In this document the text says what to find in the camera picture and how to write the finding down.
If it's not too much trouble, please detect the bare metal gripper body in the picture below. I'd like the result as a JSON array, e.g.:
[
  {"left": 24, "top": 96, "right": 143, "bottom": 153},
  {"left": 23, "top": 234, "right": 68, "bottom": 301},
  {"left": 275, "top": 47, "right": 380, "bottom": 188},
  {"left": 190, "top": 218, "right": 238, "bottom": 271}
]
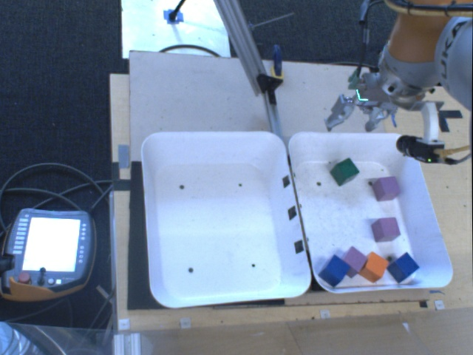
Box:
[{"left": 354, "top": 72, "right": 426, "bottom": 112}]

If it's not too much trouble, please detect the green cube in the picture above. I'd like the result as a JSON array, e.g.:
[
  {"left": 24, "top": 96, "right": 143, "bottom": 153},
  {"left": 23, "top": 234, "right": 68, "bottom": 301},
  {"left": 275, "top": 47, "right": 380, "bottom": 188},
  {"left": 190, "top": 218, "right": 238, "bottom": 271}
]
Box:
[{"left": 329, "top": 157, "right": 361, "bottom": 187}]

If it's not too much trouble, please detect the purple cube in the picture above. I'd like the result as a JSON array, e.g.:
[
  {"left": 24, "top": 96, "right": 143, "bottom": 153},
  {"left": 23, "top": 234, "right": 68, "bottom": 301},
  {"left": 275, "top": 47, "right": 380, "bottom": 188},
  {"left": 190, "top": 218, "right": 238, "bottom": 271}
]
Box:
[
  {"left": 343, "top": 246, "right": 369, "bottom": 278},
  {"left": 370, "top": 176, "right": 401, "bottom": 203},
  {"left": 370, "top": 217, "right": 402, "bottom": 243}
]

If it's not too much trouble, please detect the white plastic tray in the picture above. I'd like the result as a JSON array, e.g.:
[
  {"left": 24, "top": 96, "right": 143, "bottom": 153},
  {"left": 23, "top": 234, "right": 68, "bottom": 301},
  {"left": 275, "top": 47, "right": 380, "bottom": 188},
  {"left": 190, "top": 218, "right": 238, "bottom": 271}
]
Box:
[
  {"left": 287, "top": 131, "right": 455, "bottom": 295},
  {"left": 140, "top": 130, "right": 313, "bottom": 309}
]

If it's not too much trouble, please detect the thin black rod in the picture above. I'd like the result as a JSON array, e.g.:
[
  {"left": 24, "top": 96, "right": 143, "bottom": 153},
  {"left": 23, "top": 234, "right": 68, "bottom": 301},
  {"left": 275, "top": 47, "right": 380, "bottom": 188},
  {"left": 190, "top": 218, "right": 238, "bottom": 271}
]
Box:
[{"left": 286, "top": 144, "right": 314, "bottom": 291}]

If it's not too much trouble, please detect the orange cube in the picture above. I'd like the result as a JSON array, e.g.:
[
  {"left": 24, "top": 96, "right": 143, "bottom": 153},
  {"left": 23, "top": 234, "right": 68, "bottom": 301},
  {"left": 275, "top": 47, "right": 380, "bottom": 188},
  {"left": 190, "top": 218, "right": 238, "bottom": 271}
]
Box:
[{"left": 358, "top": 251, "right": 390, "bottom": 284}]

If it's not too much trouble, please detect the blue cube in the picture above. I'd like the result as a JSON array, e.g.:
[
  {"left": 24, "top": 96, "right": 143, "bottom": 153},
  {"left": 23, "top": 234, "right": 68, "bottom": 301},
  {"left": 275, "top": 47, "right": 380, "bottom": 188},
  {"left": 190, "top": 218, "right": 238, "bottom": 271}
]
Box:
[
  {"left": 386, "top": 251, "right": 421, "bottom": 285},
  {"left": 318, "top": 254, "right": 352, "bottom": 288}
]

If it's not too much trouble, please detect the black cylinder on white bracket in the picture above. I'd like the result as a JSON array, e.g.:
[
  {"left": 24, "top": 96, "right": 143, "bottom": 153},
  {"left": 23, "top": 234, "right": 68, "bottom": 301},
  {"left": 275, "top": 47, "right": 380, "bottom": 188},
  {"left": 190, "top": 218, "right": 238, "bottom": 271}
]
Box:
[{"left": 395, "top": 101, "right": 446, "bottom": 164}]

